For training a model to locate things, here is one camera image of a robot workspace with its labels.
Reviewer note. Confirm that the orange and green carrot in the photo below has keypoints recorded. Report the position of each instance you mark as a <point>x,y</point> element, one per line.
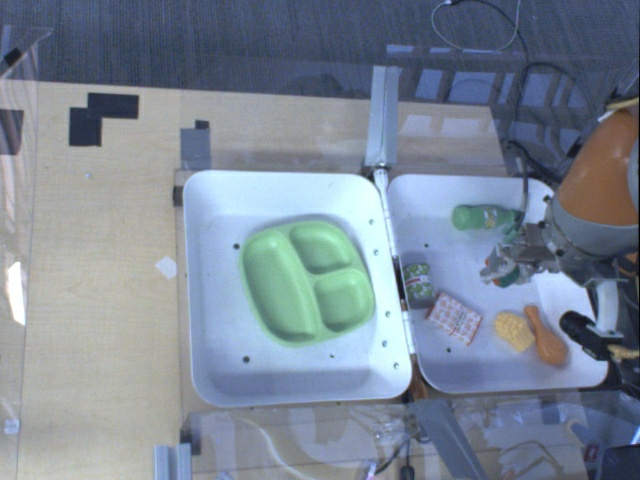
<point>512,278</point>

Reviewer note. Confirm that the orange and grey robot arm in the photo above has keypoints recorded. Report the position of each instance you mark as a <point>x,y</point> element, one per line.
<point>600,178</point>

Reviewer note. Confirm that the black cylinder on white bracket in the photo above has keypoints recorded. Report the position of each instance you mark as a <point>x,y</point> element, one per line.
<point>585,330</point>

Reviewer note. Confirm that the green plastic bottle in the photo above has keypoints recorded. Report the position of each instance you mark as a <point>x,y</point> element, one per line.
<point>475,217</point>

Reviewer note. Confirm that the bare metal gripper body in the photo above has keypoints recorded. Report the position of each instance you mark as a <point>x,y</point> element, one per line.
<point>532,250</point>

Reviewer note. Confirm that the orange and white packet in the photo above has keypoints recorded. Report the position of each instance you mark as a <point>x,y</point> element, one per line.
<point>454,318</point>

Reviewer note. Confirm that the green divided plate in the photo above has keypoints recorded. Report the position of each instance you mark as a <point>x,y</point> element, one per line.
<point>280,288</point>

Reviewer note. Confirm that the orange chicken drumstick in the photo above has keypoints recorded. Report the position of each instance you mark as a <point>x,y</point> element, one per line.
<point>550,345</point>

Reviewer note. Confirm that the yellow corn cob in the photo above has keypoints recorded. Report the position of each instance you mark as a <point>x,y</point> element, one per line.
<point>514,332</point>

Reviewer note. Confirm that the green and white can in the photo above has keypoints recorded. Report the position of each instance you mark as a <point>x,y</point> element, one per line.
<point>419,284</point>

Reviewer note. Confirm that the white plastic tray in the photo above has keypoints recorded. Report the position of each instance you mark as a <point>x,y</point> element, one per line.
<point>225,358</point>
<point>470,368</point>

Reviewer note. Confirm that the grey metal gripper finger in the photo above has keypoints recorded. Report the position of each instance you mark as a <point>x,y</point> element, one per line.
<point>498,255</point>
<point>491,272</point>

